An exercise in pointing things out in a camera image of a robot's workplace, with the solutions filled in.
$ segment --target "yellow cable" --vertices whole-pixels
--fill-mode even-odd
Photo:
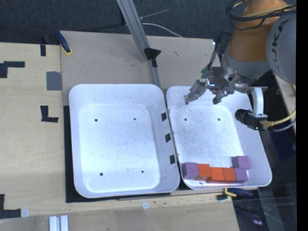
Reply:
[[[296,86],[295,85],[292,85],[293,89],[295,90],[296,92]],[[265,128],[268,128],[268,127],[272,127],[274,125],[277,125],[277,124],[281,124],[282,122],[285,122],[289,119],[291,119],[294,115],[296,114],[296,107],[294,109],[294,111],[292,111],[292,113],[290,115],[288,115],[287,117],[285,117],[284,119],[281,119],[279,121],[260,121],[260,123],[263,125],[263,127]]]
[[[224,189],[223,189],[223,193],[226,194],[227,196],[230,196],[230,197],[236,197],[236,194],[235,194],[235,193],[228,192],[228,189],[227,189],[227,188],[224,188]]]

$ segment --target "metal pole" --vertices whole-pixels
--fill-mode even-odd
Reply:
[[[150,44],[144,32],[141,20],[138,16],[133,0],[116,0],[123,14],[129,31],[135,41],[138,51],[143,59],[147,59],[144,50],[150,48]],[[149,60],[153,83],[161,88],[157,67]]]

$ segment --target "metal bracket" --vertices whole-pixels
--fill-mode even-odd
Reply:
[[[41,105],[40,111],[42,113],[42,120],[45,122],[55,122],[57,123],[59,118],[58,117],[49,117],[48,116],[48,106],[47,105]]]
[[[160,50],[155,50],[152,48],[145,48],[144,53],[148,60],[152,61],[153,67],[157,67],[156,57],[161,53]]]

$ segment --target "white bracket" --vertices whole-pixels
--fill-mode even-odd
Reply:
[[[254,117],[267,117],[267,115],[263,114],[264,110],[264,98],[263,98],[263,90],[262,88],[253,88],[251,91],[254,107],[252,111],[252,116]]]
[[[49,217],[49,231],[68,231],[68,217]]]

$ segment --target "purple block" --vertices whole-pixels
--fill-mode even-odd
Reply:
[[[182,175],[185,180],[194,180],[199,176],[197,163],[184,163],[182,165]]]
[[[236,181],[237,183],[243,183],[245,181],[248,181],[247,171],[245,168],[242,167],[236,167],[234,168]]]
[[[232,158],[232,165],[233,167],[242,167],[249,169],[250,168],[250,163],[248,156],[236,156]]]

